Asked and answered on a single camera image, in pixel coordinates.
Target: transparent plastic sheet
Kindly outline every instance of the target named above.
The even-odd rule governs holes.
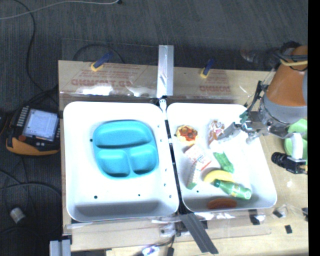
[[[81,47],[86,44],[93,44],[89,41],[78,41],[68,39],[68,43],[77,42]],[[91,64],[103,54],[101,52],[89,61],[82,62],[66,57],[66,61],[60,61],[61,67],[59,72],[60,82],[60,110],[72,101],[113,101],[113,102],[149,102],[156,104],[157,92],[157,74],[158,47],[146,45],[127,45],[110,43],[113,49],[115,45],[119,49],[135,48],[131,51],[131,59],[124,63],[120,58],[113,63],[105,63],[101,72],[93,72]],[[153,56],[153,63],[146,63],[145,60],[133,61],[139,59],[144,51],[150,52]],[[272,72],[257,71],[254,74],[250,71],[240,71],[242,74],[247,73],[245,82],[238,80],[238,70],[213,69],[210,71],[207,79],[200,77],[201,68],[174,68],[174,88],[173,96],[167,98],[168,104],[175,102],[193,102],[193,103],[222,103],[222,104],[240,104],[250,103],[254,95],[258,79],[264,79],[264,84],[269,84],[273,75]],[[273,148],[282,149],[283,141],[276,137],[262,138],[262,144],[275,145],[269,147],[266,158],[270,157]],[[276,222],[278,218],[286,218],[292,212],[297,217],[304,218],[308,208],[308,201],[301,201],[301,198],[308,195],[308,181],[305,176],[293,175],[286,172],[283,168],[270,163],[268,159],[272,179],[277,188],[278,200],[276,205],[268,209],[258,209],[258,213],[253,215],[248,211],[222,211],[222,212],[196,212],[200,221],[208,221],[207,232],[212,239],[267,235],[271,233],[268,224]],[[176,216],[167,216],[160,218],[143,218],[143,219],[118,219],[107,221],[95,221],[76,223],[71,221],[64,225],[65,234],[102,234],[108,227],[110,231],[128,230],[135,232],[136,229],[149,230],[154,232],[155,236],[150,240],[161,240],[167,236],[177,234],[172,230],[171,224],[179,223]],[[170,226],[168,232],[162,232],[164,227]],[[185,236],[187,241],[192,240],[188,232],[180,234]]]

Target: green bottle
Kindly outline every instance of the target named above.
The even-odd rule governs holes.
[[[246,188],[244,186],[241,186],[240,184],[231,181],[215,179],[213,185],[217,188],[221,188],[228,195],[233,196],[235,198],[249,200],[252,195],[252,191],[249,188]]]

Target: banana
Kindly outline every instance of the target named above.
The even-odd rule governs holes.
[[[225,182],[235,182],[232,174],[225,170],[212,170],[204,176],[203,181],[212,183],[214,180],[221,180]]]

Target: wooden table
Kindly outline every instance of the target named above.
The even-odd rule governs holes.
[[[63,91],[84,66],[79,61],[59,62],[59,87]],[[259,80],[263,80],[268,72],[216,70],[222,86],[232,85],[238,91],[253,94]],[[179,92],[203,91],[203,82],[200,80],[199,70],[196,68],[174,68],[174,86]],[[187,76],[189,84],[195,88],[188,88],[185,81],[179,81]],[[63,111],[67,103],[79,98],[60,94],[60,110]],[[61,163],[62,163],[62,203],[63,227],[66,235],[71,235],[71,251],[105,250],[107,256],[130,256],[140,252],[148,245],[165,243],[169,240],[161,233],[164,223],[152,223],[150,219],[110,220],[94,223],[72,224],[71,217],[66,209],[66,170],[64,152],[64,127],[61,121]],[[274,152],[284,153],[283,141],[273,135],[259,138],[267,159],[270,173],[277,191],[275,209],[285,213],[277,217],[270,213],[260,225],[253,225],[249,219],[242,219],[231,224],[231,220],[210,220],[206,230],[221,256],[276,256],[276,255],[308,255],[309,254],[309,226],[302,212],[308,207],[308,176],[292,174],[271,162]],[[158,255],[166,255],[167,246],[161,246]],[[200,255],[201,251],[188,233],[176,237],[173,244],[174,256]]]

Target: blue and yellow clip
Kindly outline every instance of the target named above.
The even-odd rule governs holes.
[[[113,56],[113,53],[110,51],[103,55],[100,59],[98,59],[96,62],[91,64],[91,70],[94,72],[97,72],[98,70],[102,69],[104,66],[104,63],[107,63],[111,57]]]
[[[202,78],[207,78],[208,77],[209,71],[210,71],[212,65],[214,64],[214,62],[215,62],[215,60],[213,58],[209,59],[209,61],[205,65],[205,67],[201,70],[200,76]]]

